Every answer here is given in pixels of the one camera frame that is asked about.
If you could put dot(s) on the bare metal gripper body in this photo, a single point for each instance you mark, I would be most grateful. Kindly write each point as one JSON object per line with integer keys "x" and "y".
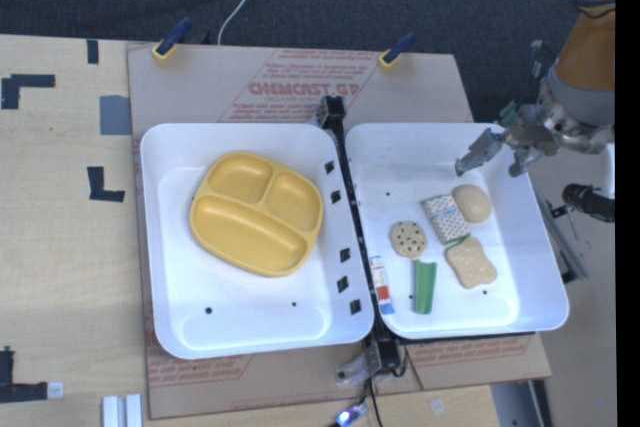
{"x": 552, "y": 129}

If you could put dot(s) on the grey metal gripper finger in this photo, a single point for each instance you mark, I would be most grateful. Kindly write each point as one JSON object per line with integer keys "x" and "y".
{"x": 521, "y": 161}
{"x": 477, "y": 152}

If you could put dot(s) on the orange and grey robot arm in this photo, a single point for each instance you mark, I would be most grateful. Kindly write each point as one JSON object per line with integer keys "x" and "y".
{"x": 589, "y": 60}

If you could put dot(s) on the beige round bread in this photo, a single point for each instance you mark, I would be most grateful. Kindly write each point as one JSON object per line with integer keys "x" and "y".
{"x": 472, "y": 203}

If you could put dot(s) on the white patterned packet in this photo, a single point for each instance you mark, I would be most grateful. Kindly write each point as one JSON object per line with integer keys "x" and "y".
{"x": 445, "y": 219}

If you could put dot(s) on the white plastic tray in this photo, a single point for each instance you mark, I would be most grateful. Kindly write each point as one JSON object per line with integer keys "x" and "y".
{"x": 250, "y": 315}
{"x": 525, "y": 265}

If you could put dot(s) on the beige wavy cracker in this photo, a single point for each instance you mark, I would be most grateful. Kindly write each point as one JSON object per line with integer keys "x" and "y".
{"x": 471, "y": 262}

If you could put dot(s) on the beige chocolate chip biscuit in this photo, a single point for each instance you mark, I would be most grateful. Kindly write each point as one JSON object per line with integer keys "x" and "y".
{"x": 407, "y": 239}

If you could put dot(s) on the green celery stick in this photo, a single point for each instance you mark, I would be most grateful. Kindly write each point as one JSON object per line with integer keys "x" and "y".
{"x": 424, "y": 286}

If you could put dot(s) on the white red blue carton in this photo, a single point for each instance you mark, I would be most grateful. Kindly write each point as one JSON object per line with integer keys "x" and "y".
{"x": 381, "y": 285}

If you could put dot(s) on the yellow divided plate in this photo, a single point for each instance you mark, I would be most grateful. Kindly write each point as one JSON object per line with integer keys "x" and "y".
{"x": 256, "y": 213}

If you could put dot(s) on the brown cardboard board red print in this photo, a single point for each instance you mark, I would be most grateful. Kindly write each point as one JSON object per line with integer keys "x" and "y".
{"x": 210, "y": 80}

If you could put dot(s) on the black cylinder on white bracket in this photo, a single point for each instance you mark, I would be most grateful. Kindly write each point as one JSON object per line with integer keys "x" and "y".
{"x": 595, "y": 195}

